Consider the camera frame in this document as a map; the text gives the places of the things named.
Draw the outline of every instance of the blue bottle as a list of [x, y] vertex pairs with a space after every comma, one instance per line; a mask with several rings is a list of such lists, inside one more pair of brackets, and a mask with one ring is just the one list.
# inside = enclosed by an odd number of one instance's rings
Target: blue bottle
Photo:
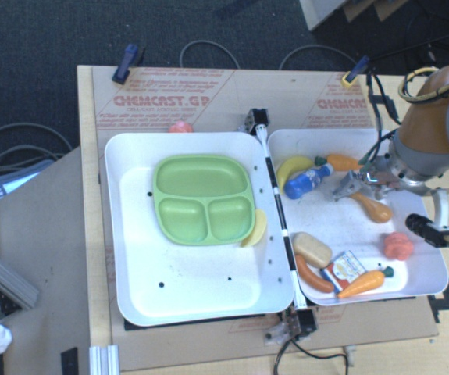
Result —
[[324, 177], [333, 173], [333, 167], [325, 164], [319, 168], [311, 168], [285, 183], [285, 195], [292, 200], [301, 198], [303, 194], [317, 188]]

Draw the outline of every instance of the wooden surface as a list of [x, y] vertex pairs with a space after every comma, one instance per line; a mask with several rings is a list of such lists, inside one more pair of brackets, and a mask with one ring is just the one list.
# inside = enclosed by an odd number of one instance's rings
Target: wooden surface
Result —
[[[104, 347], [111, 344], [112, 331], [109, 322], [109, 297], [102, 237], [102, 208], [98, 184], [98, 156], [91, 67], [79, 66], [77, 73], [91, 346]], [[408, 108], [408, 103], [400, 101], [397, 96], [397, 86], [401, 82], [402, 77], [382, 76], [380, 79], [387, 94], [396, 102], [398, 112], [402, 118]], [[390, 121], [385, 120], [384, 127], [392, 129], [394, 125]], [[449, 188], [449, 171], [441, 180], [437, 181], [437, 186], [439, 185]], [[432, 210], [432, 202], [425, 201], [425, 203], [426, 208]], [[444, 250], [444, 258], [449, 269], [449, 249]], [[354, 366], [350, 368], [350, 373], [368, 375], [375, 373], [449, 373], [449, 310], [440, 312], [438, 330], [439, 335], [434, 339], [413, 339], [376, 345], [359, 345], [354, 353]], [[330, 349], [315, 353], [322, 355], [334, 352], [341, 352], [341, 349]], [[161, 352], [161, 354], [170, 354], [170, 346], [168, 345], [166, 352]], [[220, 362], [131, 371], [128, 374], [264, 374], [273, 372], [274, 360], [274, 355], [265, 355], [248, 359], [231, 359]], [[293, 352], [286, 354], [282, 358], [280, 373], [342, 374], [344, 373], [344, 363], [340, 358], [316, 360], [308, 358], [300, 352]]]

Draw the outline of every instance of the hot dog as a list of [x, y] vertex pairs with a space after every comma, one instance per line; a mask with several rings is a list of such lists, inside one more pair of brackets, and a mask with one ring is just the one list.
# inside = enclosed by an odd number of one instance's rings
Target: hot dog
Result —
[[299, 276], [309, 285], [312, 286], [317, 291], [322, 291], [323, 293], [333, 292], [333, 284], [328, 280], [316, 275], [311, 271], [311, 268], [306, 264], [304, 257], [302, 255], [295, 255], [295, 263], [297, 264], [297, 271]]

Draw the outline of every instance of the divided green plate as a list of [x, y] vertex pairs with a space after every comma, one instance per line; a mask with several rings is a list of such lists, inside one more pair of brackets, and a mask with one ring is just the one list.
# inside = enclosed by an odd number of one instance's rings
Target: divided green plate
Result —
[[247, 237], [255, 204], [245, 168], [224, 155], [175, 155], [153, 176], [156, 216], [181, 245], [224, 245]]

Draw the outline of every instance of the potato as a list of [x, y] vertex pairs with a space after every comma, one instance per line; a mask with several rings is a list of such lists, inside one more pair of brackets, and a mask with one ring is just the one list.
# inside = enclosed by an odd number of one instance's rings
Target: potato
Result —
[[314, 236], [297, 232], [292, 242], [295, 254], [302, 255], [307, 264], [315, 268], [325, 268], [332, 259], [332, 249]]

